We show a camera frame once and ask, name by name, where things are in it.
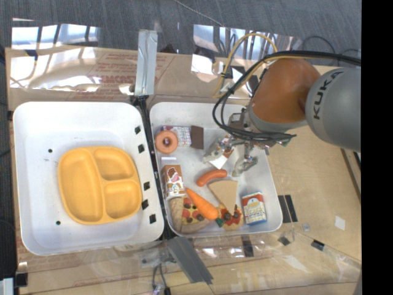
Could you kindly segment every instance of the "donut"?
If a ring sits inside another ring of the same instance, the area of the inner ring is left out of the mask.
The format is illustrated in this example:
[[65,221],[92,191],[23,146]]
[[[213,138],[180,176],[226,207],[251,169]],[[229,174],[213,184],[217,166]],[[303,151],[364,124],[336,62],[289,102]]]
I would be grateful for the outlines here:
[[170,130],[160,131],[155,136],[155,148],[164,154],[170,154],[176,150],[179,141],[177,135]]

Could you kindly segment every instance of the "toy hot dog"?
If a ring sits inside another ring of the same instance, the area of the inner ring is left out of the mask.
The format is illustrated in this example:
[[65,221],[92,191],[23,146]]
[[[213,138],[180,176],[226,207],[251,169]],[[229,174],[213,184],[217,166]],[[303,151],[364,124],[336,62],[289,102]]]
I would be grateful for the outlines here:
[[208,181],[214,179],[214,178],[224,178],[227,177],[228,172],[226,170],[218,170],[218,169],[214,169],[214,170],[209,170],[206,173],[204,173],[203,175],[201,175],[198,180],[197,180],[197,185],[200,187],[203,187]]

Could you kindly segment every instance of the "gray carpet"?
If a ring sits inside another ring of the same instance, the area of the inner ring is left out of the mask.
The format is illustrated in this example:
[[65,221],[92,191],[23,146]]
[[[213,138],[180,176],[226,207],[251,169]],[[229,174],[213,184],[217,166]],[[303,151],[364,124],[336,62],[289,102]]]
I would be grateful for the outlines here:
[[[135,49],[140,28],[159,25],[158,49],[193,53],[193,24],[259,30],[303,41],[303,49],[359,56],[362,0],[0,0],[0,44],[12,18],[101,28],[99,47]],[[6,72],[0,66],[0,280],[15,272]]]

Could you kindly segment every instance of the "white object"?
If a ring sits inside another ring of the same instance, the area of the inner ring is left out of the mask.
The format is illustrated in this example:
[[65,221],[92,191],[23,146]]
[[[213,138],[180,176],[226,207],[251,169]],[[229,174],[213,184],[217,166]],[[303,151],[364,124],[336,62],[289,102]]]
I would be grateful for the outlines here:
[[[126,103],[24,103],[14,112],[14,135],[21,238],[30,252],[70,253],[152,242],[161,236],[163,215],[142,118],[135,107]],[[71,149],[99,145],[118,147],[131,156],[141,181],[142,201],[148,200],[149,206],[122,221],[83,225],[63,207],[57,165]],[[152,215],[155,221],[150,223]]]
[[[210,143],[218,138],[224,137],[226,134],[225,131],[217,126],[212,118],[213,107],[214,104],[209,103],[157,103],[150,109],[150,121],[154,136],[160,131],[163,125],[183,125],[188,127],[195,125],[203,127],[203,139],[205,142],[204,150],[192,147],[178,147],[171,156],[177,158],[177,162],[182,167],[184,184],[188,188],[202,195],[206,200],[210,201],[215,207],[217,207],[220,202],[208,189],[208,186],[205,185],[203,187],[199,187],[196,184],[200,175],[215,168],[211,163],[202,162],[205,152],[207,152],[210,147]],[[233,113],[240,112],[242,107],[243,106],[240,105],[227,104],[224,109],[225,121],[227,122],[230,115]],[[210,225],[198,232],[182,234],[174,230],[172,226],[170,207],[168,202],[165,202],[166,214],[168,215],[169,225],[173,232],[177,233],[179,236],[186,237],[211,237],[219,235],[272,232],[280,228],[282,224],[282,212],[265,151],[261,149],[254,150],[252,155],[258,157],[257,165],[247,171],[244,171],[241,176],[231,176],[235,162],[240,156],[244,155],[243,149],[244,148],[242,146],[235,147],[232,155],[222,168],[228,171],[227,179],[237,180],[238,182],[238,196],[236,204],[239,207],[241,207],[242,196],[256,191],[262,192],[267,221],[251,226],[244,224],[236,230],[225,230],[218,227],[216,222],[212,221],[210,222]],[[156,156],[158,160],[157,162],[161,163],[161,158],[167,155],[156,151]]]

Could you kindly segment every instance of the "bread slice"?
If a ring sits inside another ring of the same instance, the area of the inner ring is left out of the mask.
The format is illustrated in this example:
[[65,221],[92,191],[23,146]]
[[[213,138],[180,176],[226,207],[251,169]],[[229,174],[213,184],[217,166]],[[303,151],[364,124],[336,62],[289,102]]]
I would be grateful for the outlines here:
[[227,208],[228,212],[235,213],[238,182],[236,180],[219,180],[208,184],[211,192]]

